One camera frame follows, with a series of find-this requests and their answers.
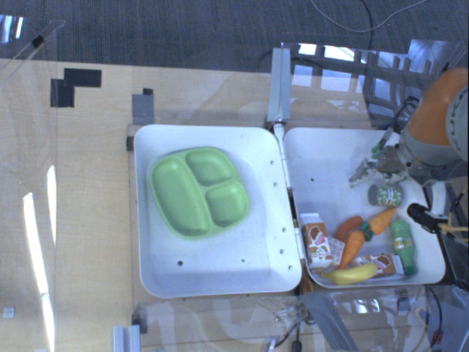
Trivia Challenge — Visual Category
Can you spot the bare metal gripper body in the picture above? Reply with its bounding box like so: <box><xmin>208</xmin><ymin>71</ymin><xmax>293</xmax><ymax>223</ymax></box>
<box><xmin>372</xmin><ymin>145</ymin><xmax>412</xmax><ymax>182</ymax></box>

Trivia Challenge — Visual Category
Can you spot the green and white can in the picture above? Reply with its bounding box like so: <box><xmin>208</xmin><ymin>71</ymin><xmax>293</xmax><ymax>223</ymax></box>
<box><xmin>367</xmin><ymin>183</ymin><xmax>403</xmax><ymax>208</ymax></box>

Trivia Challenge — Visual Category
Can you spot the white plastic tray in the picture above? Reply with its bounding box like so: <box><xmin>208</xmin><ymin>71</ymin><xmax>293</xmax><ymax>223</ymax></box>
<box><xmin>133</xmin><ymin>124</ymin><xmax>303</xmax><ymax>300</ymax></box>
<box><xmin>284</xmin><ymin>126</ymin><xmax>447</xmax><ymax>290</ymax></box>

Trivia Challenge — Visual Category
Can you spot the orange carrot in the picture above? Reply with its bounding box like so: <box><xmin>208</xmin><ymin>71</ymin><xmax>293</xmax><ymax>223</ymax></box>
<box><xmin>336</xmin><ymin>229</ymin><xmax>368</xmax><ymax>271</ymax></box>
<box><xmin>360</xmin><ymin>206</ymin><xmax>398</xmax><ymax>242</ymax></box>

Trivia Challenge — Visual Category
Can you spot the orange-brown sausage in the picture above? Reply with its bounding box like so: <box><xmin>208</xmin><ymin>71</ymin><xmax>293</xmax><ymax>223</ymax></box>
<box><xmin>333</xmin><ymin>215</ymin><xmax>364</xmax><ymax>243</ymax></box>

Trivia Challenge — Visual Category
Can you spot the green plastic bottle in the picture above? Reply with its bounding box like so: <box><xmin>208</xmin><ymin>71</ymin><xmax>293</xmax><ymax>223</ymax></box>
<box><xmin>388</xmin><ymin>219</ymin><xmax>417</xmax><ymax>276</ymax></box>

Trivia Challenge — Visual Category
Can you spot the thin black and white rod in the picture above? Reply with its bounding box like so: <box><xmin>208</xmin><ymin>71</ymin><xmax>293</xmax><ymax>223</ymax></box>
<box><xmin>272</xmin><ymin>122</ymin><xmax>306</xmax><ymax>271</ymax></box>

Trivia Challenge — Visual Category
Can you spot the white and brown carton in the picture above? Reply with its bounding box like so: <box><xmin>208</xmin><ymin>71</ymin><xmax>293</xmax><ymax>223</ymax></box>
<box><xmin>352</xmin><ymin>253</ymin><xmax>405</xmax><ymax>279</ymax></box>
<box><xmin>299</xmin><ymin>212</ymin><xmax>336</xmax><ymax>270</ymax></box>

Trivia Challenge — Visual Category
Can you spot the yellow banana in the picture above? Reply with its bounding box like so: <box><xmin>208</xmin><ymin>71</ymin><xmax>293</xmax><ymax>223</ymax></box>
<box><xmin>320</xmin><ymin>263</ymin><xmax>379</xmax><ymax>286</ymax></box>

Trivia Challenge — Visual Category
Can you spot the green divided plate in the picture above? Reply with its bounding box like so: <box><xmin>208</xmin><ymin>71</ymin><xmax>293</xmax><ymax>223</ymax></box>
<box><xmin>149</xmin><ymin>146</ymin><xmax>251</xmax><ymax>241</ymax></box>

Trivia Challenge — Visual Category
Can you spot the black cylinder on white bracket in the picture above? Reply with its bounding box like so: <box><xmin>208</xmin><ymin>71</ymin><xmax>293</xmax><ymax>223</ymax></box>
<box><xmin>406</xmin><ymin>180</ymin><xmax>450</xmax><ymax>234</ymax></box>

